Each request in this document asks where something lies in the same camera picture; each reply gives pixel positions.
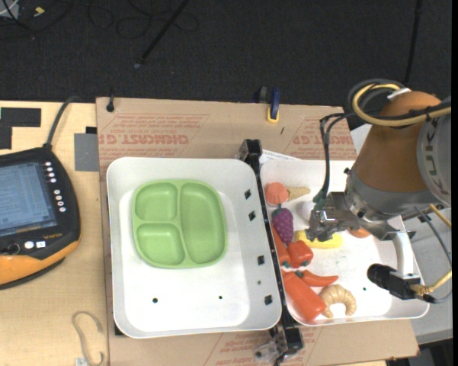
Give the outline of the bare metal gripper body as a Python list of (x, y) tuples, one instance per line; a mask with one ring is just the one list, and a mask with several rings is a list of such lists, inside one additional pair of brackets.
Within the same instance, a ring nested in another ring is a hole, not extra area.
[(309, 217), (312, 232), (365, 232), (359, 216), (347, 205), (348, 196), (344, 192), (330, 192), (326, 196), (319, 192), (314, 198), (314, 206)]

